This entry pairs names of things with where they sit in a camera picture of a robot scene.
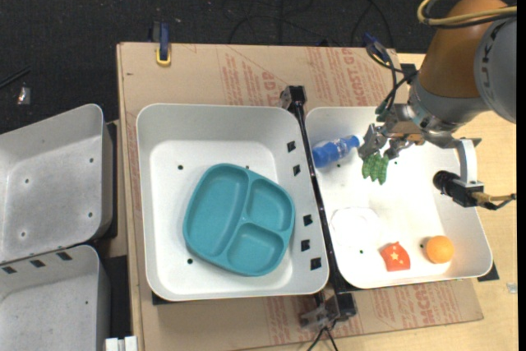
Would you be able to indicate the blue divided plate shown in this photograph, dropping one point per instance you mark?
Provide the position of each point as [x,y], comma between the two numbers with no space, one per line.
[230,218]

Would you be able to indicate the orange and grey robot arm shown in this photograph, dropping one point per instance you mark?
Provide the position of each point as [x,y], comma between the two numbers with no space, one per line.
[456,66]

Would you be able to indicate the thin black rod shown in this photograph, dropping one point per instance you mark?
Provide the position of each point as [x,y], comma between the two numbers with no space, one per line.
[318,193]

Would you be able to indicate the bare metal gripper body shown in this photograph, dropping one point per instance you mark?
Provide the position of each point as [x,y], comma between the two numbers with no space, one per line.
[404,125]

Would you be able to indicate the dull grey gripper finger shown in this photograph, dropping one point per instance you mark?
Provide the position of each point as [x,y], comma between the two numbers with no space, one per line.
[395,148]
[371,141]

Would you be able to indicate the brown cardboard board, red print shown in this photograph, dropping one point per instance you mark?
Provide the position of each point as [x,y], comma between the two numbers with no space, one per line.
[246,70]

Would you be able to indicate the green checkered toy food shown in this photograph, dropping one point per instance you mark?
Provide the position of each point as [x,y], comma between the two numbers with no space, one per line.
[375,170]

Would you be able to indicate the red packet with yellow stars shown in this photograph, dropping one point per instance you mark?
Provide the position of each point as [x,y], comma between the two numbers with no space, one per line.
[395,257]

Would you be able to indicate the blue plastic bottle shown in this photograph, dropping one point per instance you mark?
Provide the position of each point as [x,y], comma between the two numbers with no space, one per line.
[330,152]

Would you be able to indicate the white plastic tray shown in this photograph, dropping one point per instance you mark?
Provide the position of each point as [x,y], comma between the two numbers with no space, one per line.
[172,259]
[411,201]

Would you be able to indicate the white round bowl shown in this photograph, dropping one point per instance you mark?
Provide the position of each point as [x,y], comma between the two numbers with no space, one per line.
[354,226]

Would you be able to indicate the black cylinder on white bracket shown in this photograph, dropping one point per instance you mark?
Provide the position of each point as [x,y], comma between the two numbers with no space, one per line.
[456,187]

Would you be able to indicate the orange toy fruit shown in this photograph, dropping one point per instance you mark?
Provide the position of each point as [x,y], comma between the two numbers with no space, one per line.
[440,249]

